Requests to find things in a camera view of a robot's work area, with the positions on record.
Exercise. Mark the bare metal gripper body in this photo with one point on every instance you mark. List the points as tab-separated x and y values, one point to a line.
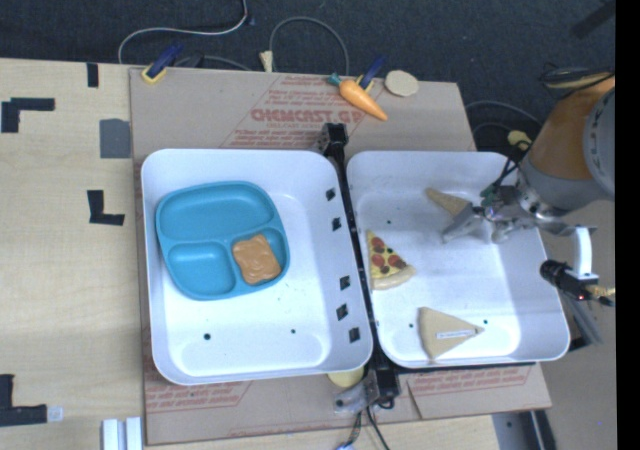
525	210

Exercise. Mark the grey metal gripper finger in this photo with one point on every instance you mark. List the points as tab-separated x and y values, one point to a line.
462	227
502	232

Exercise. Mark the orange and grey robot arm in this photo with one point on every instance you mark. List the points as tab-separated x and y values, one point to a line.
560	148

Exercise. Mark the small beige triangular slice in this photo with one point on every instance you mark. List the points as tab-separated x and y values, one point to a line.
447	201

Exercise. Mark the white plastic tray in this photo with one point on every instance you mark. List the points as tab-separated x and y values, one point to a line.
460	278
260	338

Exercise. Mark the pepperoni pizza slice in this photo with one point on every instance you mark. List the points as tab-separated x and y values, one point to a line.
385	263

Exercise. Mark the beige triangular slice with label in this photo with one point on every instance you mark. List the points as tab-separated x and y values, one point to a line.
440	333

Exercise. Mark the thin black rod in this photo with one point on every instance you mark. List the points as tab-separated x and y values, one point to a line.
352	218

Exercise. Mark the beige round biscuit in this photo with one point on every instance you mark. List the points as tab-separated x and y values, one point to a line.
401	83

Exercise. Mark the orange carrot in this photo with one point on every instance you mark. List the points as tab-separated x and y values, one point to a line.
360	98

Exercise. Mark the yellow rounded object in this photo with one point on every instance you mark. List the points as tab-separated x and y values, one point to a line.
346	377

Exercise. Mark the brown toast slice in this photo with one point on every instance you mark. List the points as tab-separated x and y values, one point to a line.
256	260

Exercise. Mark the blue divided plate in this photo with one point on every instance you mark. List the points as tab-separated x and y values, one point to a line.
205	218

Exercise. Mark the brown cardboard board red print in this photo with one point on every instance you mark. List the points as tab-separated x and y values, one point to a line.
210	108

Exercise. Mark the black cylinder on white bracket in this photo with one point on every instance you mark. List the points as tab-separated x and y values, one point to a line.
567	275

